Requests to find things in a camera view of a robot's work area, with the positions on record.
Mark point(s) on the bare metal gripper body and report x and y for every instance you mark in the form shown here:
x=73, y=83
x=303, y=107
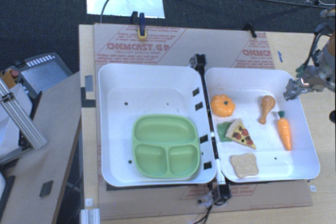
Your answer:
x=320, y=78

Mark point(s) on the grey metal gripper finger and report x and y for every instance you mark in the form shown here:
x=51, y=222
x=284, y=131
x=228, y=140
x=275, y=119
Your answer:
x=293, y=83
x=291, y=95

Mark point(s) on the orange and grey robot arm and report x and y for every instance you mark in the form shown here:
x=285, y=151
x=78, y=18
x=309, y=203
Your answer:
x=331, y=47

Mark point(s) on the brown toy chicken drumstick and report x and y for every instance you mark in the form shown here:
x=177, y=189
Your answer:
x=266, y=106

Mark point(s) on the orange toy carrot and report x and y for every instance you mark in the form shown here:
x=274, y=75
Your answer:
x=284, y=131

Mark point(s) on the toy pizza slice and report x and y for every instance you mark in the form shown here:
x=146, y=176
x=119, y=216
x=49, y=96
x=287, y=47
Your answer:
x=240, y=135

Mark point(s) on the orange toy pumpkin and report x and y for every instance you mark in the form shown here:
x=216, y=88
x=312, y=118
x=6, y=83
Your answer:
x=222, y=106

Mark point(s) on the white plastic tray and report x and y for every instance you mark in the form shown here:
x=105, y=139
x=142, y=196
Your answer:
x=147, y=91
x=267, y=162

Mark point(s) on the green toy lettuce leaf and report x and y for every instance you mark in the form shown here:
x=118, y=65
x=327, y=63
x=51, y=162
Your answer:
x=222, y=132

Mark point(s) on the beige toy bread slice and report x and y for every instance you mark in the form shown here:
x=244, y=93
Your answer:
x=244, y=165

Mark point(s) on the thin black and white rod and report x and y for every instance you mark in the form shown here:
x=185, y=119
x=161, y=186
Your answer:
x=211, y=131

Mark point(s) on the brown cardboard board red print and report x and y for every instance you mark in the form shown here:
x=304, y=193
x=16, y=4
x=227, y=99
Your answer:
x=173, y=44

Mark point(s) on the green divided plate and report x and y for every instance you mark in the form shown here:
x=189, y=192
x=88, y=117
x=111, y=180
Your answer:
x=165, y=147

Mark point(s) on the black cylinder on white bracket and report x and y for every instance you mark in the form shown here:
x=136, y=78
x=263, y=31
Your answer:
x=333, y=116

